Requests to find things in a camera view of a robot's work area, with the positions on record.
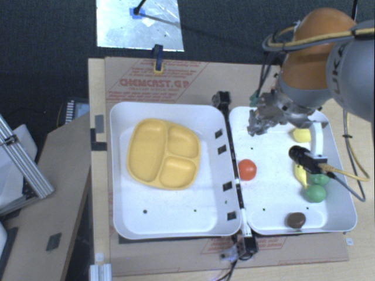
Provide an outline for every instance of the wooden table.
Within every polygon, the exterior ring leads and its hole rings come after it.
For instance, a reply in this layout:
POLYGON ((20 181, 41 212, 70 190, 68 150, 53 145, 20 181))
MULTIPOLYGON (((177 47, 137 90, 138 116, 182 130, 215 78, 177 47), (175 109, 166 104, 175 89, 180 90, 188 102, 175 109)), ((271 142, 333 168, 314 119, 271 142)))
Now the wooden table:
MULTIPOLYGON (((258 80, 260 71, 259 66, 248 66, 250 75, 249 80, 258 80)), ((225 71, 212 70, 213 75, 224 74, 225 71)), ((96 114, 106 114, 105 104, 105 65, 103 59, 92 59, 89 61, 90 78, 90 101, 91 106, 91 128, 95 128, 98 118, 96 114)), ((235 80, 236 76, 228 76, 229 80, 235 80)), ((256 83, 246 88, 234 85, 227 85, 223 90, 230 90, 232 93, 233 107, 238 105, 248 105, 248 94, 252 93, 251 88, 256 88, 256 83)), ((187 91, 177 102, 186 103, 189 99, 193 103, 209 104, 212 94, 207 95, 205 91, 193 93, 187 91)), ((350 164, 346 154, 345 142, 342 138, 342 109, 334 102, 329 101, 324 105, 323 113, 328 117, 333 134, 335 136, 337 148, 342 158, 343 167, 350 171, 350 164)), ((345 235, 353 242, 348 246, 349 261, 317 263, 308 265, 293 266, 273 266, 263 268, 236 269, 232 280, 370 280, 375 275, 373 261, 375 260, 375 226, 374 226, 374 145, 371 139, 370 124, 358 118, 350 120, 350 133, 354 136, 352 140, 355 151, 363 163, 363 166, 369 171, 371 181, 364 184, 364 190, 367 195, 367 202, 361 203, 354 200, 358 223, 357 227, 345 235)), ((106 128, 96 133, 96 142, 105 142, 106 128)), ((102 265, 110 263, 110 243, 108 228, 108 183, 95 180, 106 178, 107 158, 105 152, 97 150, 92 153, 93 166, 93 213, 94 213, 94 250, 100 251, 97 254, 96 264, 102 265)), ((356 182, 350 181, 350 184, 356 188, 356 182)), ((157 275, 114 277, 116 281, 126 280, 215 280, 225 274, 225 270, 204 271, 204 272, 186 272, 186 273, 168 273, 157 275)))
POLYGON ((88 114, 48 134, 38 167, 55 191, 4 222, 18 228, 5 281, 65 280, 90 184, 88 114), (57 247, 47 251, 54 235, 57 247))

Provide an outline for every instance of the black clip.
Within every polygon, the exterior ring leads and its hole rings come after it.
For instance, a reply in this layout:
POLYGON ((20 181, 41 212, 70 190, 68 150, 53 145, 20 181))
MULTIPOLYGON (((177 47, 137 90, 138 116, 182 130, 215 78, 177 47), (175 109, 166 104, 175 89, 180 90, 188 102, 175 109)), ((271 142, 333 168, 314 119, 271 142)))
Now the black clip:
POLYGON ((0 146, 3 146, 3 145, 9 146, 17 141, 18 141, 18 137, 15 134, 12 134, 10 137, 4 139, 4 142, 0 143, 0 146))
POLYGON ((151 57, 155 59, 154 62, 154 73, 155 74, 162 74, 164 71, 163 65, 163 45, 156 44, 151 51, 151 57))

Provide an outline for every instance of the brown round object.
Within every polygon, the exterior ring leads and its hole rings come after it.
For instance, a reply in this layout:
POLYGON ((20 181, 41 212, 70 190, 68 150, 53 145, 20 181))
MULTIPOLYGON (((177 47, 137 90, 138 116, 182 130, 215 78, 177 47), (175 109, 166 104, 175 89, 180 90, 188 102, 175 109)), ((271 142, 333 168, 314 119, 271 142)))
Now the brown round object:
MULTIPOLYGON (((345 13, 333 8, 319 8, 309 13, 297 27, 293 40, 347 31, 356 23, 345 13)), ((321 44, 287 54, 282 65, 282 79, 301 90, 327 88, 326 62, 333 43, 321 44)))
POLYGON ((306 216, 303 213, 290 213, 287 217, 287 225, 293 229, 301 229, 306 223, 306 216))

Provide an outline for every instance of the orange ball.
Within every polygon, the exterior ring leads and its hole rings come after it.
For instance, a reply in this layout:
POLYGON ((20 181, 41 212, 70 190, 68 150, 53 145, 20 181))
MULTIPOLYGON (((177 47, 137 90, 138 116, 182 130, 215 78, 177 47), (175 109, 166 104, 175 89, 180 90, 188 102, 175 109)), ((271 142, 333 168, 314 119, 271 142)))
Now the orange ball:
POLYGON ((238 163, 238 172, 241 180, 249 181, 257 174, 257 166, 250 159, 243 159, 238 163))

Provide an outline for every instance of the gray carpet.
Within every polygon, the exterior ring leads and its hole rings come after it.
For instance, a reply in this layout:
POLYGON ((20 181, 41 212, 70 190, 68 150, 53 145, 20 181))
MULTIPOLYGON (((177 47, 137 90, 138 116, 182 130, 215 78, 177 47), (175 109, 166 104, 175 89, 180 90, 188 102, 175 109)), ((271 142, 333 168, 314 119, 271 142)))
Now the gray carpet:
MULTIPOLYGON (((260 63, 266 35, 322 6, 350 15, 353 0, 178 3, 185 52, 166 58, 260 63)), ((359 0, 357 18, 374 18, 374 0, 359 0)), ((149 51, 98 48, 96 0, 0 0, 0 113, 13 128, 27 124, 40 146, 62 102, 87 97, 87 59, 104 56, 149 57, 149 51)))

